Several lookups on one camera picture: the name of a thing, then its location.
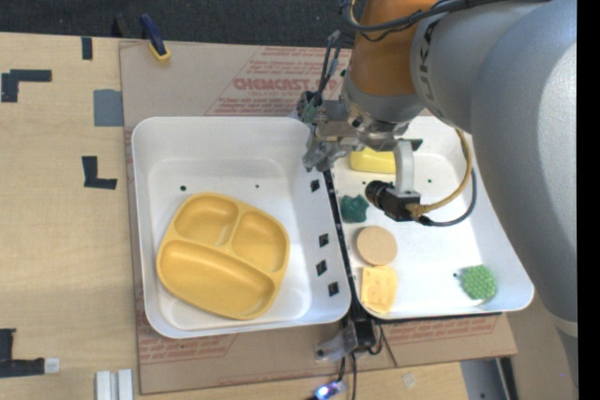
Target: black hole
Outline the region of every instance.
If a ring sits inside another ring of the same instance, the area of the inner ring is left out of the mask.
[[[333,297],[336,293],[339,293],[338,282],[334,282],[333,284],[329,284],[329,296]]]
[[[323,275],[325,272],[327,272],[327,262],[322,260],[317,263],[317,275]]]

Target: wooden table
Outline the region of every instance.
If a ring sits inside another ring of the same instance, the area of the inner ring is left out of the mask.
[[[60,361],[57,374],[0,378],[1,399],[93,398],[95,373],[120,369],[132,369],[140,396],[124,131],[96,127],[93,112],[94,91],[121,88],[118,46],[95,38],[93,61],[83,61],[79,37],[0,34],[1,72],[52,71],[0,102],[0,328],[17,329],[14,359]],[[84,187],[83,156],[97,156],[98,176],[116,189]],[[331,379],[151,398],[304,399]],[[358,399],[441,396],[468,399],[459,363],[358,376]]]

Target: yellow compartment plate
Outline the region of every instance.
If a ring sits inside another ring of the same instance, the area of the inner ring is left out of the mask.
[[[274,217],[217,193],[196,194],[175,212],[157,254],[172,295],[201,310],[248,320],[277,298],[290,239]]]

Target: blue clip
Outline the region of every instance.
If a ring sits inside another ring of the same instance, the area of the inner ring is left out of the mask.
[[[143,31],[148,35],[150,39],[150,43],[148,47],[150,47],[150,51],[155,55],[155,57],[163,62],[171,57],[171,51],[167,48],[167,46],[162,41],[162,36],[158,31],[158,28],[150,19],[148,14],[142,14],[140,16],[140,24],[143,27]]]

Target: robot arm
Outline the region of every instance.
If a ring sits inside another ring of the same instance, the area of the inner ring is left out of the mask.
[[[360,23],[355,1],[342,6],[357,34],[341,99],[305,99],[317,112],[305,166],[326,170],[365,146],[394,151],[424,108],[472,134],[577,386],[578,0],[368,0]]]

